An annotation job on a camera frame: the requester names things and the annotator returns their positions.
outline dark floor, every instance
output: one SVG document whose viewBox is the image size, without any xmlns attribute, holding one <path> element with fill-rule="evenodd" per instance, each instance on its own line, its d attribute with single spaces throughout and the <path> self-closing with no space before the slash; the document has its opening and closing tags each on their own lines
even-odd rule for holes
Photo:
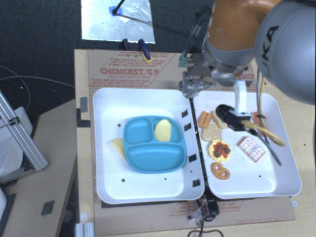
<svg viewBox="0 0 316 237">
<path fill-rule="evenodd" d="M 182 52 L 195 13 L 214 0 L 150 0 L 156 44 L 150 51 Z M 0 65 L 24 76 L 37 76 L 74 85 L 74 49 L 118 49 L 117 42 L 81 39 L 80 0 L 0 0 Z M 25 86 L 0 68 L 0 90 L 13 108 L 27 106 Z M 71 87 L 26 79 L 32 123 L 40 114 L 75 97 Z M 75 189 L 68 209 L 75 211 Z M 71 236 L 74 220 L 65 223 L 61 236 Z"/>
</svg>

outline blue divided plate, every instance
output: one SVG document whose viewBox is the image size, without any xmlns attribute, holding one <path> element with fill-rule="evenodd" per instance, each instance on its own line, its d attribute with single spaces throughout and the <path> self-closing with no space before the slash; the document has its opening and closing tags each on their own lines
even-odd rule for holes
<svg viewBox="0 0 316 237">
<path fill-rule="evenodd" d="M 169 142 L 160 142 L 155 138 L 155 126 L 162 119 L 167 119 L 171 124 Z M 181 127 L 168 117 L 131 118 L 124 127 L 123 142 L 129 166 L 139 172 L 171 172 L 186 162 L 187 151 Z"/>
</svg>

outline black post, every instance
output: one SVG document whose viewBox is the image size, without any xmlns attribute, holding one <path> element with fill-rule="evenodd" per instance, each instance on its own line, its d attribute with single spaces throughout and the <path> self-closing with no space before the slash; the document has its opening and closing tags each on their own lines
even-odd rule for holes
<svg viewBox="0 0 316 237">
<path fill-rule="evenodd" d="M 121 2 L 119 2 L 118 6 L 112 11 L 113 15 L 117 15 L 119 8 L 121 7 L 121 5 L 124 3 L 125 0 L 121 0 Z"/>
</svg>

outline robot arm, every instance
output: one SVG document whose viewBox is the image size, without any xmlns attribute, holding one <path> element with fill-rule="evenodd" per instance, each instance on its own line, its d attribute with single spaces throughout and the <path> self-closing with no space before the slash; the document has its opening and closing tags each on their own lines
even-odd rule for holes
<svg viewBox="0 0 316 237">
<path fill-rule="evenodd" d="M 315 103 L 315 3 L 215 0 L 202 52 L 186 58 L 180 89 L 191 98 L 213 83 L 233 86 L 254 57 L 285 94 Z"/>
</svg>

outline silver metal plate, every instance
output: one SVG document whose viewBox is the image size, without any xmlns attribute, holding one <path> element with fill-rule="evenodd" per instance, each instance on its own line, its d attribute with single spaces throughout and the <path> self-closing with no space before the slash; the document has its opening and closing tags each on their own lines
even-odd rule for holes
<svg viewBox="0 0 316 237">
<path fill-rule="evenodd" d="M 82 39 L 155 43 L 149 0 L 125 0 L 113 16 L 120 1 L 81 0 Z"/>
</svg>

